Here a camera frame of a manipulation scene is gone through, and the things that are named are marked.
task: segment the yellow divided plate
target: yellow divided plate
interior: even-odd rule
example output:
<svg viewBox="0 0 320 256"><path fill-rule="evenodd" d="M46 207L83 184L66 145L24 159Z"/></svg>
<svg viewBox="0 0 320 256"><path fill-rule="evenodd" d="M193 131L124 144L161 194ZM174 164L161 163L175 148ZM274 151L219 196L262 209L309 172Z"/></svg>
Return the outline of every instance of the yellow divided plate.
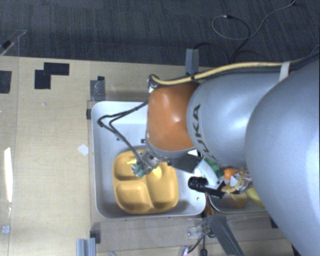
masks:
<svg viewBox="0 0 320 256"><path fill-rule="evenodd" d="M113 191L119 207L134 215L159 214L174 208L179 201L176 170L161 162L158 169L139 178L131 169L135 159L127 151L113 162Z"/></svg>

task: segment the table surface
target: table surface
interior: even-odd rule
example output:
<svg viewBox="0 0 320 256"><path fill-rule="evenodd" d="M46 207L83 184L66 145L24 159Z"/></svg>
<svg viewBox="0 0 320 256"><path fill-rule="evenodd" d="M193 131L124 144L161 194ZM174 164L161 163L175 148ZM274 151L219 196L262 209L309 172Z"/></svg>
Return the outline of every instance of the table surface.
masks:
<svg viewBox="0 0 320 256"><path fill-rule="evenodd" d="M34 89L35 70L43 70L44 62L70 64L69 76L52 75L51 89ZM150 74L170 79L182 75L184 67L5 56L0 70L12 71L10 93L0 94L0 150L11 147L13 162L10 203L1 153L0 224L10 225L10 232L0 234L0 256L76 255L76 240L88 239L91 229L89 158L78 151L82 144L88 145L90 80L105 77L109 100L141 101L148 95ZM270 230L260 240L251 239L261 231L258 228L235 236L251 234L239 242L248 256L292 256L283 234ZM179 248L115 253L176 256ZM208 255L225 255L217 242L209 242L207 249ZM199 255L199 250L190 255Z"/></svg>

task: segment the clear glass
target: clear glass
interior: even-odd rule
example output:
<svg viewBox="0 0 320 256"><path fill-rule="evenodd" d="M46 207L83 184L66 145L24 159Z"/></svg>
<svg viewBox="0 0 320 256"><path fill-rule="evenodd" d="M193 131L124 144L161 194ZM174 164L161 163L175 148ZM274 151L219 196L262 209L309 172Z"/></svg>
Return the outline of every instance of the clear glass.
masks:
<svg viewBox="0 0 320 256"><path fill-rule="evenodd" d="M18 113L19 56L21 37L25 33L25 30L7 30L0 35L0 88L9 88L5 93L0 93L0 255L8 255L9 249Z"/></svg>

